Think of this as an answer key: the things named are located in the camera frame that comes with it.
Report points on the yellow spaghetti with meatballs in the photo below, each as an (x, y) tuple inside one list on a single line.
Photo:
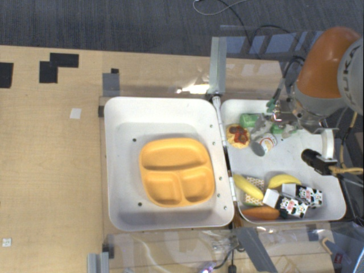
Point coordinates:
[(238, 136)]

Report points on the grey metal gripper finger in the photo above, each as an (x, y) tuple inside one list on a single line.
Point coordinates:
[(289, 130), (260, 127)]

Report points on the green bottle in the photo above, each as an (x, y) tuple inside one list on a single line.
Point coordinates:
[(247, 120)]

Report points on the white plastic tray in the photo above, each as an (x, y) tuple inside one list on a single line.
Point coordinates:
[(284, 163), (122, 163)]

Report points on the orange divided plate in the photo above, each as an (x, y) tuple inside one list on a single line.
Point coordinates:
[(176, 172)]

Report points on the white yellow patterned packet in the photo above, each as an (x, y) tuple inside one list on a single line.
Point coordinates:
[(250, 200)]

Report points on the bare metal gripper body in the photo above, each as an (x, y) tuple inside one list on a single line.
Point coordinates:
[(287, 114)]

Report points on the white and red can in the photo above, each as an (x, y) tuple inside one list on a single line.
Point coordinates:
[(266, 144)]

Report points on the white cow print carton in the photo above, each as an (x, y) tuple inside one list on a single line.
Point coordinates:
[(308, 194), (287, 205)]

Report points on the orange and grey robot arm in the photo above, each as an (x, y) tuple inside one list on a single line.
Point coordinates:
[(321, 67)]

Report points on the orange carrot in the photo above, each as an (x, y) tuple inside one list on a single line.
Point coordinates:
[(260, 213)]

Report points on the black cylinder on white bracket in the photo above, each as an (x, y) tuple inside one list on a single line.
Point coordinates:
[(315, 158)]

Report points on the yellow banana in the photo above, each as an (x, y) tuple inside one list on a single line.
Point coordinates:
[(248, 187), (283, 179)]

